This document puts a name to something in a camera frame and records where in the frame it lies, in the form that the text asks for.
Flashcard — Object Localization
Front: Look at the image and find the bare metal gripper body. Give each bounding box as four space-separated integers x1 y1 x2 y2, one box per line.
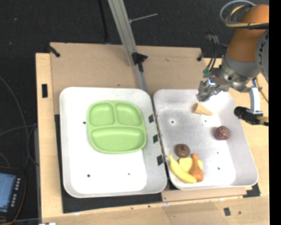
199 66 251 96

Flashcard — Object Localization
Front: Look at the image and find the tan ice cream cone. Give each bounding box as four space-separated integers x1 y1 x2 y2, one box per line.
192 102 214 116

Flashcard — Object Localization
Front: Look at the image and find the white plastic tray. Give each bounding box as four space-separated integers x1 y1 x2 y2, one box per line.
59 86 168 199
152 89 259 191

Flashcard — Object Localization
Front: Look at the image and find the brown chocolate doughnut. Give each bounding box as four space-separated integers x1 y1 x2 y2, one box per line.
174 143 191 158

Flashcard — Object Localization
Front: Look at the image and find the yellow flat slice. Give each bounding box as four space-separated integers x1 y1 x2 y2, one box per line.
178 157 204 173

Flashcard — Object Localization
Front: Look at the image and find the orange-brown chicken drumstick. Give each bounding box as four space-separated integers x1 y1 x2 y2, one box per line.
189 153 205 183

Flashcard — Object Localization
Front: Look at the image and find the yellow banana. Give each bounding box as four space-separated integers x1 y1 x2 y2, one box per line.
168 154 198 184

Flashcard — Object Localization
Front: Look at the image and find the green divided plate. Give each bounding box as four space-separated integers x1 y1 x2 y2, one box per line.
86 100 148 155

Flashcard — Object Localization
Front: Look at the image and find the brown cardboard board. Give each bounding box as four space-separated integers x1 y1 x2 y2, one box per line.
49 42 253 203

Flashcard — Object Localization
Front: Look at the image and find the black cylinder on white bracket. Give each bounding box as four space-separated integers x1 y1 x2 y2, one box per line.
234 87 269 127

